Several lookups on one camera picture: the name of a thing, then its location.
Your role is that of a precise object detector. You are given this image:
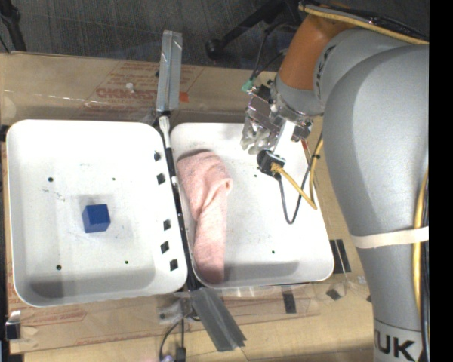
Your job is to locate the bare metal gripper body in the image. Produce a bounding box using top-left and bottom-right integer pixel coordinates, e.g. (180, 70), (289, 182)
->
(244, 84), (313, 143)

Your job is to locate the white plastic tray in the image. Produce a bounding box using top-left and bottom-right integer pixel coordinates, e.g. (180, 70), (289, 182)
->
(168, 121), (335, 290)
(5, 118), (190, 308)

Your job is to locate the pink cloth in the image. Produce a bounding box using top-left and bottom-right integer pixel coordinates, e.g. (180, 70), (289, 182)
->
(175, 149), (235, 284)

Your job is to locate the black office chair base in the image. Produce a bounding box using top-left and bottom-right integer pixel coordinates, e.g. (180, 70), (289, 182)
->
(205, 0), (310, 60)

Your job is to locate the blue cube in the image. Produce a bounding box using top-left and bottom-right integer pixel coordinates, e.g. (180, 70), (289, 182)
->
(81, 203), (112, 235)

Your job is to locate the brown cardboard board red print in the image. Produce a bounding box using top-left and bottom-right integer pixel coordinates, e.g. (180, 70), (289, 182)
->
(0, 51), (375, 362)

